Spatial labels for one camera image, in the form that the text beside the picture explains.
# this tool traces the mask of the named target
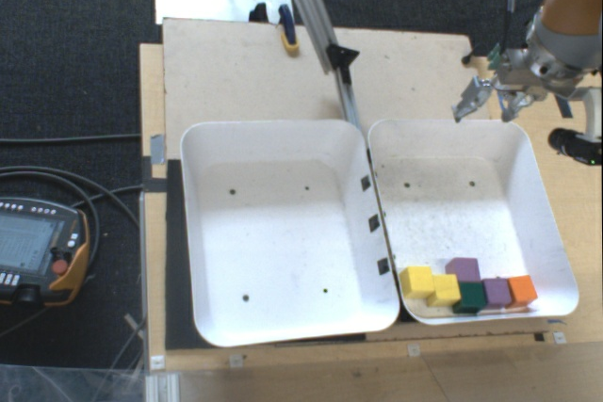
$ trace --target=black carpet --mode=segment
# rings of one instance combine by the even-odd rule
[[[462,33],[485,54],[499,39],[503,0],[325,0],[333,23]],[[540,0],[518,0],[511,45]],[[0,0],[0,137],[62,137],[139,131],[138,46],[160,41],[154,0]],[[108,188],[140,183],[136,141],[57,147],[0,146],[0,166],[46,166]],[[44,182],[0,181],[1,195],[71,203]],[[122,196],[138,211],[135,194]],[[75,302],[9,334],[31,310],[0,307],[0,363],[108,367],[139,321],[139,236],[106,201],[98,203],[102,246]],[[139,355],[135,342],[118,361]]]

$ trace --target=wooden block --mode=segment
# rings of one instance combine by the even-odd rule
[[[509,282],[506,278],[487,278],[481,282],[486,294],[485,310],[499,310],[513,301],[509,291]]]
[[[399,274],[399,282],[406,298],[426,298],[435,289],[429,266],[407,266]]]
[[[449,307],[461,299],[456,275],[433,275],[435,291],[427,298],[430,307]]]
[[[483,284],[459,281],[461,299],[454,304],[452,311],[456,314],[476,314],[486,306],[486,295]]]
[[[507,308],[527,307],[538,298],[530,275],[511,277],[508,282],[512,302],[507,305]]]
[[[480,266],[477,258],[453,258],[446,265],[446,272],[449,275],[456,275],[459,282],[462,281],[481,281]]]

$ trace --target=wooden board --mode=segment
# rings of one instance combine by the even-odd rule
[[[434,35],[428,36],[432,40],[435,39]],[[459,43],[457,49],[458,52],[448,53],[450,59],[460,58],[464,54],[464,44]],[[151,134],[156,134],[161,129],[162,123],[165,122],[162,107],[164,85],[161,54],[161,46],[141,47],[142,121],[145,143],[147,138]],[[478,63],[474,66],[474,70],[466,72],[471,73],[481,67]],[[496,104],[490,105],[490,108],[496,111]],[[581,129],[579,116],[574,122]],[[378,360],[387,357],[396,358],[400,355],[405,357],[409,343],[419,343],[425,353],[464,352],[486,347],[498,349],[504,346],[534,346],[536,343],[532,334],[550,329],[564,331],[570,342],[603,340],[603,324],[601,323],[603,314],[600,310],[600,169],[583,167],[572,160],[557,156],[547,147],[547,133],[552,128],[560,125],[556,106],[551,105],[549,101],[527,109],[525,113],[522,113],[522,119],[519,123],[528,131],[534,142],[534,149],[543,173],[551,205],[560,226],[562,238],[567,246],[570,262],[579,281],[582,296],[579,309],[575,314],[562,320],[561,323],[547,323],[546,320],[542,319],[527,319],[513,321],[511,324],[490,322],[442,328],[404,324],[396,325],[382,333],[371,334],[367,342],[358,344],[254,346],[227,350],[176,350],[166,352],[164,348],[164,267],[167,243],[165,239],[165,196],[147,194],[145,216],[147,220],[149,355],[164,356],[168,370],[194,370],[227,368],[230,366],[231,355],[244,356],[245,363],[249,366],[263,367],[313,362]],[[154,173],[154,176],[161,177],[162,174],[158,171]],[[546,336],[546,340],[551,342],[550,334]]]
[[[168,158],[202,121],[340,119],[334,74],[325,74],[307,31],[296,27],[289,56],[268,24],[169,19],[164,22]],[[342,45],[360,51],[351,65],[364,133],[381,119],[448,119],[475,75],[461,57],[465,36],[338,28]],[[433,62],[432,52],[437,52]],[[487,118],[487,111],[473,115]]]
[[[183,400],[599,400],[603,344],[540,344],[337,363],[182,373]]]

